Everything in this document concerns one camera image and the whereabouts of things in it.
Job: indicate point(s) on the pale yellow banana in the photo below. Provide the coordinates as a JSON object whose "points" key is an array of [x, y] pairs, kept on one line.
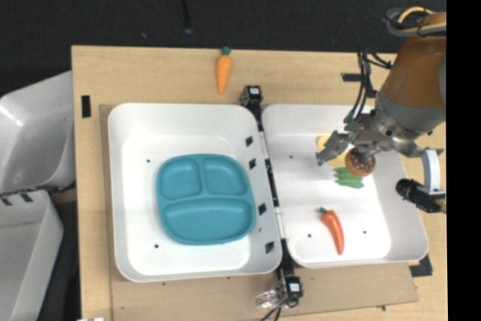
{"points": [[336, 161]]}

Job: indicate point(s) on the blue divided plate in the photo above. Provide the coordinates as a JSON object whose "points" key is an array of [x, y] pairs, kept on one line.
{"points": [[204, 199]]}

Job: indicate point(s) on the black cylinder on white bracket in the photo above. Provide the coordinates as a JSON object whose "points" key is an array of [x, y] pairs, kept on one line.
{"points": [[417, 193]]}

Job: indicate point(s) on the green pea pods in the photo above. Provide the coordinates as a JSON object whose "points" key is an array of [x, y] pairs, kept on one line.
{"points": [[347, 179]]}

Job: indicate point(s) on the brown doughnut with sprinkles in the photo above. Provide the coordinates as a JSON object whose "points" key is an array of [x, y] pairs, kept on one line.
{"points": [[360, 166]]}

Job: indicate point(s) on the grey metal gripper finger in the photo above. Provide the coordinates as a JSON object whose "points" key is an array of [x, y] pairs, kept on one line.
{"points": [[332, 148], [366, 152]]}

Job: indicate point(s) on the thin black and white rod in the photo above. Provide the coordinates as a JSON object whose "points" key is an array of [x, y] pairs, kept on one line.
{"points": [[271, 180]]}

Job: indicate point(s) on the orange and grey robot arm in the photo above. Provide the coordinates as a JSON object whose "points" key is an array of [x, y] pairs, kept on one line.
{"points": [[417, 79]]}

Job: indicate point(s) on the white plastic tray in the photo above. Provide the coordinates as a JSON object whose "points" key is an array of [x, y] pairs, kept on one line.
{"points": [[300, 191], [139, 199]]}

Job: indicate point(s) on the pale orange plush carrot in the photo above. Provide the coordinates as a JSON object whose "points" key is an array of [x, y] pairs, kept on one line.
{"points": [[224, 71]]}

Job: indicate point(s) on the glossy orange carrot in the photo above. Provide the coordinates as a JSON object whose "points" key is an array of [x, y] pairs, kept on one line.
{"points": [[334, 227]]}

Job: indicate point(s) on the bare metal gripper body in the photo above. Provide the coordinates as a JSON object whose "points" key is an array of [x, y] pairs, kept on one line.
{"points": [[387, 133]]}

